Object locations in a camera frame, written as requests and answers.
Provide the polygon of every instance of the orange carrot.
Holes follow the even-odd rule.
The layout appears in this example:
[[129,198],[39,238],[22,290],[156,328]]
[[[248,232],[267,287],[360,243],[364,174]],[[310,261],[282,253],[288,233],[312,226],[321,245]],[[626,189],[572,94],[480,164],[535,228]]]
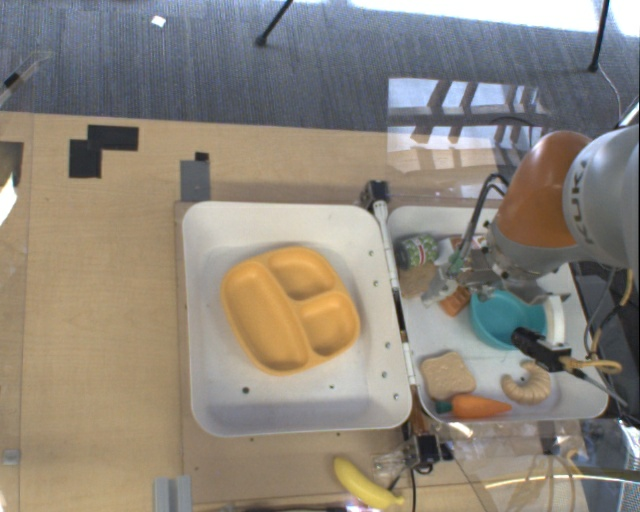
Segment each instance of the orange carrot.
[[451,406],[454,416],[461,420],[487,418],[511,410],[511,406],[504,402],[469,394],[454,396]]

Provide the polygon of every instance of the teal bowl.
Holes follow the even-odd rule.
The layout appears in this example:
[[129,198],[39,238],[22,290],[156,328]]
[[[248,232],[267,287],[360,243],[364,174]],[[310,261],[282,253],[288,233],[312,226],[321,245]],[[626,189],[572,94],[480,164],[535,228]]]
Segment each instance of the teal bowl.
[[530,306],[509,292],[496,290],[484,302],[477,295],[472,295],[470,310],[476,336],[493,348],[516,350],[511,343],[511,333],[517,327],[547,334],[547,319],[542,305]]

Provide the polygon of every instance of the toy carrot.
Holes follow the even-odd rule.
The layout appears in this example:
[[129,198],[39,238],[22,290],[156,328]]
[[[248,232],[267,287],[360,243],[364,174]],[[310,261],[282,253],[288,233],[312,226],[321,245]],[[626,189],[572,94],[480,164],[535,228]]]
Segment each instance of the toy carrot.
[[510,410],[511,406],[507,403],[470,394],[456,395],[450,402],[436,402],[438,413],[451,411],[461,420],[488,418]]

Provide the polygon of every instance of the tripod leg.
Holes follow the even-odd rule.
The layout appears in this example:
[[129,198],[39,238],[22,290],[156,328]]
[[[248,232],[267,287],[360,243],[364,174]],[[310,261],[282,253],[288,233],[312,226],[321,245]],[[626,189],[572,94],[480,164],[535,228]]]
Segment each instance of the tripod leg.
[[293,3],[293,0],[287,0],[284,3],[284,5],[280,8],[277,14],[273,17],[273,19],[271,20],[271,23],[269,23],[269,26],[266,28],[266,30],[262,34],[260,34],[258,37],[256,37],[256,40],[254,41],[256,46],[265,46],[267,44],[267,37],[269,37],[269,34],[271,33],[271,31],[274,28],[276,28],[276,25],[280,21],[280,18],[284,16],[284,13],[287,12],[287,9],[291,6],[292,3]]
[[600,12],[600,25],[598,26],[598,35],[596,36],[596,46],[593,49],[593,57],[591,64],[587,68],[592,73],[598,71],[598,59],[600,58],[600,48],[602,47],[602,38],[604,37],[604,27],[607,24],[607,15],[609,14],[609,0],[602,2],[602,11]]

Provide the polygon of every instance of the orange divided plate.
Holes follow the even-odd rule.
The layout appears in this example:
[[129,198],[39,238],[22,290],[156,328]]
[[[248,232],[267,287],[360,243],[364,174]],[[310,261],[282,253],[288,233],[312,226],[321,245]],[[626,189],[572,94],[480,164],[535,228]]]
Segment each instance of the orange divided plate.
[[272,375],[328,361],[360,335],[360,318],[329,262],[305,247],[248,259],[224,276],[221,300],[236,339]]

